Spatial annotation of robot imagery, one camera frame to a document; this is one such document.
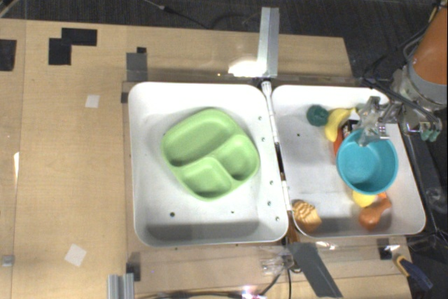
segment teal bowl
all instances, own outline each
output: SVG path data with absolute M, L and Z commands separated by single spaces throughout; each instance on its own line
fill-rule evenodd
M 398 157 L 392 142 L 379 140 L 359 146 L 363 130 L 353 131 L 341 144 L 336 167 L 352 190 L 364 195 L 377 195 L 389 188 L 398 171 Z

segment green plate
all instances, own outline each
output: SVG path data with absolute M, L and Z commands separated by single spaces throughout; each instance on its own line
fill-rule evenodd
M 226 113 L 207 109 L 173 126 L 162 155 L 195 197 L 216 200 L 248 181 L 260 167 L 257 149 Z

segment wooden table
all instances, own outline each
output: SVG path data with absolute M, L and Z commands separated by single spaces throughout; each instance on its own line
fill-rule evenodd
M 49 38 L 60 38 L 63 27 L 96 29 L 97 46 L 73 46 L 71 66 L 49 66 Z M 2 290 L 0 298 L 105 298 L 108 275 L 125 271 L 129 239 L 120 102 L 126 53 L 145 47 L 150 71 L 199 69 L 218 74 L 228 70 L 229 62 L 256 55 L 258 35 L 0 20 L 0 39 L 17 40 L 14 71 L 0 72 L 0 109 L 6 113 L 0 134 L 12 136 L 8 144 L 0 139 L 2 159 L 7 158 L 0 161 L 1 173 L 8 174 L 5 179 L 0 175 L 0 254 L 15 255 L 12 272 L 0 268 L 0 286 L 12 290 Z M 313 36 L 280 36 L 279 72 L 351 76 L 343 40 Z M 97 108 L 85 106 L 88 95 L 99 95 Z M 11 154 L 19 149 L 14 211 Z M 344 297 L 409 298 L 407 280 L 393 263 L 372 257 L 374 242 L 362 243 L 370 251 L 366 257 L 359 251 L 352 258 L 330 260 L 329 270 Z M 80 266 L 64 259 L 72 244 L 86 251 Z M 233 252 L 204 250 L 210 256 L 223 252 L 215 268 L 200 270 L 193 259 L 176 262 L 174 249 L 161 253 L 145 248 L 143 256 L 160 270 L 153 281 L 136 283 L 137 292 L 161 285 L 166 291 L 200 288 L 197 280 L 205 272 L 208 289 L 233 286 L 218 267 Z M 247 284 L 268 283 L 271 277 L 262 276 L 258 255 L 252 256 L 251 250 L 246 251 L 244 270 L 252 269 L 248 278 L 256 281 Z M 409 257 L 405 246 L 400 250 Z M 282 277 L 269 298 L 287 298 L 285 281 Z M 293 281 L 294 298 L 314 298 L 302 274 Z

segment toy banana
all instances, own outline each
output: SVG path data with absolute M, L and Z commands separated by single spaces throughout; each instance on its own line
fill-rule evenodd
M 325 136 L 331 142 L 336 141 L 337 129 L 339 128 L 342 121 L 349 118 L 351 109 L 335 109 L 330 112 L 328 116 L 328 122 L 325 125 Z

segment white paper piece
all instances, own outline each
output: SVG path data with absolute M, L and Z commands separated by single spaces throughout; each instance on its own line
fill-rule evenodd
M 80 267 L 86 254 L 87 251 L 76 244 L 72 244 L 64 259 L 76 267 Z
M 97 109 L 99 105 L 99 95 L 88 95 L 85 101 L 85 107 Z

